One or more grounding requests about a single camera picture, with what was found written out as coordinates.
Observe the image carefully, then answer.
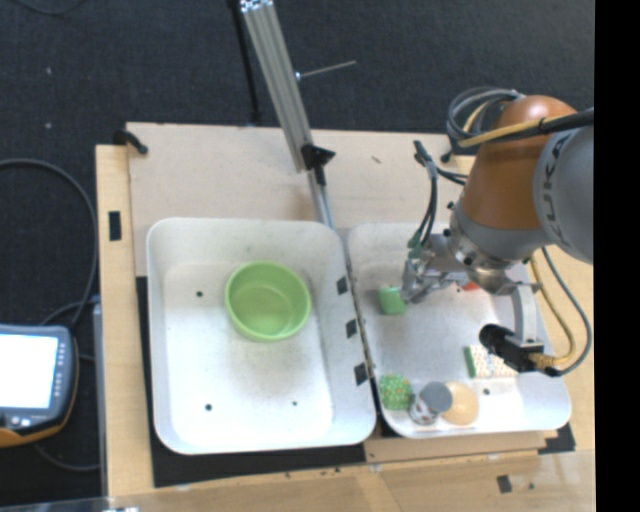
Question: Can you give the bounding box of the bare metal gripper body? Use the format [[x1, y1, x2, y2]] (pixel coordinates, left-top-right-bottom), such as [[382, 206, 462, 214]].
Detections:
[[415, 232, 543, 296]]

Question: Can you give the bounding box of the small green can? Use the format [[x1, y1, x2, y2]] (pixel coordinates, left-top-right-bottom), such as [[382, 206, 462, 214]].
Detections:
[[377, 284, 408, 317]]

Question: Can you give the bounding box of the white plastic tray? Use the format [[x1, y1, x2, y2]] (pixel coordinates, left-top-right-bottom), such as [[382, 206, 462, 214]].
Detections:
[[145, 216, 378, 456], [344, 221, 573, 441]]

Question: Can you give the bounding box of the thin black and white rod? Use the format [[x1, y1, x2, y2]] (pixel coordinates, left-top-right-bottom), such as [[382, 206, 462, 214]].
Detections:
[[341, 238, 378, 386]]

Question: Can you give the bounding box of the green broccoli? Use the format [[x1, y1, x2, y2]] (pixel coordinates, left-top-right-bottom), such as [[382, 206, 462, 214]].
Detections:
[[377, 374, 414, 412]]

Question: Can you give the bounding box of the small can with grey lid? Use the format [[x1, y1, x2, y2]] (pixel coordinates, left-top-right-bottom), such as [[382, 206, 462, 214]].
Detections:
[[409, 381, 454, 427]]

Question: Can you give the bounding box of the beige round bread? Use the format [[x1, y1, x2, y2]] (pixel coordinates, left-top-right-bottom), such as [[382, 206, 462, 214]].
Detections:
[[441, 380, 480, 427]]

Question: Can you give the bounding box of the green bowl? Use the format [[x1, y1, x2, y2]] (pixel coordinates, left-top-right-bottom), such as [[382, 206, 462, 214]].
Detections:
[[224, 260, 313, 343]]

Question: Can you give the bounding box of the pale brown flat board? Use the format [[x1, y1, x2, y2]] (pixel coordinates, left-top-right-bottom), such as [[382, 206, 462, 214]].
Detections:
[[124, 121, 557, 464]]

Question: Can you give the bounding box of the black cylinder on white bracket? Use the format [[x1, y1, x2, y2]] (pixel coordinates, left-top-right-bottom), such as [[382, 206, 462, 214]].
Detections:
[[478, 282, 546, 374]]

